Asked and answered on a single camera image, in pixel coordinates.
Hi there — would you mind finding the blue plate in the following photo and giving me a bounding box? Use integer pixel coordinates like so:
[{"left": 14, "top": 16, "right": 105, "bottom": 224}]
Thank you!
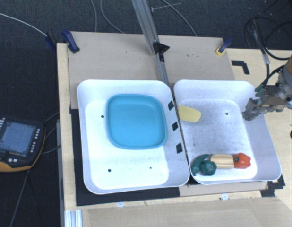
[{"left": 105, "top": 93, "right": 168, "bottom": 150}]

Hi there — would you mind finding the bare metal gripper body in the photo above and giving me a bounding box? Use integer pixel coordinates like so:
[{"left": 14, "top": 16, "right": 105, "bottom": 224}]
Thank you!
[{"left": 259, "top": 85, "right": 292, "bottom": 114}]

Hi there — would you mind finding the green broccoli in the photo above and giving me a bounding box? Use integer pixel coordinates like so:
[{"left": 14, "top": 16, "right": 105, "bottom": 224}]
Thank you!
[{"left": 199, "top": 160, "right": 217, "bottom": 176}]

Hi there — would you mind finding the yellow flat oval piece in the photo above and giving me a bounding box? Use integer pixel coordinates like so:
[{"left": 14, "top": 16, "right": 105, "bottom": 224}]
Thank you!
[{"left": 178, "top": 105, "right": 202, "bottom": 123}]

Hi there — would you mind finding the beige bread loaf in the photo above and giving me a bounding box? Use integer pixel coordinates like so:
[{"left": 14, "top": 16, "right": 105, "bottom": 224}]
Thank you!
[{"left": 210, "top": 153, "right": 235, "bottom": 170}]

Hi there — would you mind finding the red bell pepper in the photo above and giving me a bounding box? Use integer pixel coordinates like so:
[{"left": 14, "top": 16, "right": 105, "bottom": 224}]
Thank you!
[{"left": 232, "top": 152, "right": 252, "bottom": 170}]

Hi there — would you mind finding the green chili pepper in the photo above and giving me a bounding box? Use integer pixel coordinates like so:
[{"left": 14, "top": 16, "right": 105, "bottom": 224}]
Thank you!
[{"left": 190, "top": 154, "right": 210, "bottom": 177}]

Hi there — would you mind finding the brown cardboard board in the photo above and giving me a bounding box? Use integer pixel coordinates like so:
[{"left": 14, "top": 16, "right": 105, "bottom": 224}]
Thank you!
[{"left": 67, "top": 31, "right": 269, "bottom": 197}]

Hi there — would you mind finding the white plastic tray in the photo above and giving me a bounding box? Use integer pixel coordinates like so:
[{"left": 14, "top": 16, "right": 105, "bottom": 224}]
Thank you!
[
  {"left": 172, "top": 79, "right": 283, "bottom": 185},
  {"left": 76, "top": 79, "right": 190, "bottom": 195}
]

